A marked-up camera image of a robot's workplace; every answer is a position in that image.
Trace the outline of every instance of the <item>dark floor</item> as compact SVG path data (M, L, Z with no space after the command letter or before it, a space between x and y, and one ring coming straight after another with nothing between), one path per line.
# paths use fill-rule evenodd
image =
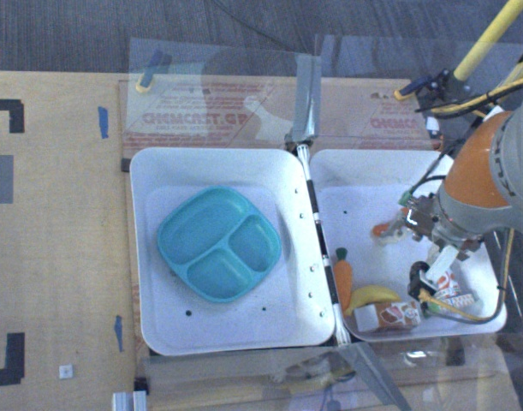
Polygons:
M125 73L134 45L165 40L316 52L327 76L416 79L453 69L508 0L218 1L242 22L214 0L0 0L0 70ZM469 84L493 88L522 53L523 12ZM509 297L504 335L523 333L523 236L513 262L520 311ZM523 348L511 355L523 402Z

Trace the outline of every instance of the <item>teal divided plate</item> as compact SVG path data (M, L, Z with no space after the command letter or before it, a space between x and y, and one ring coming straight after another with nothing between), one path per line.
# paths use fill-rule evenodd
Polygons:
M242 194L221 186L202 190L160 224L158 251L191 289L229 302L254 288L280 258L278 233Z

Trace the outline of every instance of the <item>yellow pole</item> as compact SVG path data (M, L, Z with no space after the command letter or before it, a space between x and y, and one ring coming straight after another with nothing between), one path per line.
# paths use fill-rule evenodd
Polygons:
M495 42L501 38L512 22L523 10L523 0L508 0L501 12L482 33L482 36L455 69L453 76L462 82L480 64Z

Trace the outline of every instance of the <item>food package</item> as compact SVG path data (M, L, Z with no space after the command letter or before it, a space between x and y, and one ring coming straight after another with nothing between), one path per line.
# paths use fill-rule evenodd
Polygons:
M354 309L354 317L360 332L407 330L421 322L416 301L372 303Z

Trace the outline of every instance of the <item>wooden board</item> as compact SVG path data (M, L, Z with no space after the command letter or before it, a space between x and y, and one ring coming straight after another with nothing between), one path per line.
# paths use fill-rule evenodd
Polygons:
M121 78L0 72L0 98L25 105L24 134L0 112L0 155L14 158L13 203L0 204L0 368L6 334L26 342L25 377L0 387L0 410L108 409L113 392L133 390ZM67 364L74 377L60 380Z

